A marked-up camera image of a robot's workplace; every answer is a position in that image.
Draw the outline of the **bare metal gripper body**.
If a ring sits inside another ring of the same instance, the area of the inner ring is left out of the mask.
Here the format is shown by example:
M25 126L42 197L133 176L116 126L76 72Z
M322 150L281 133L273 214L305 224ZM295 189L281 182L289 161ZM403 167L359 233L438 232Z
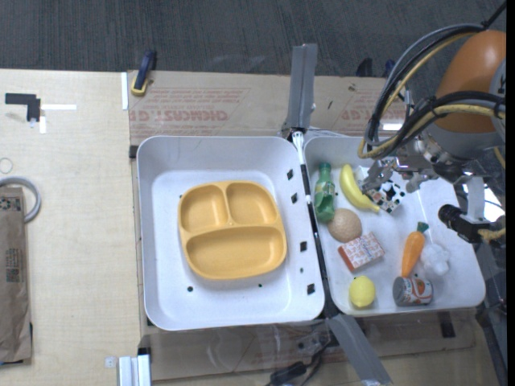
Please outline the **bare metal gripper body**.
M480 155L477 133L419 133L395 150L395 171L433 170L437 179L457 183L470 176L471 161Z

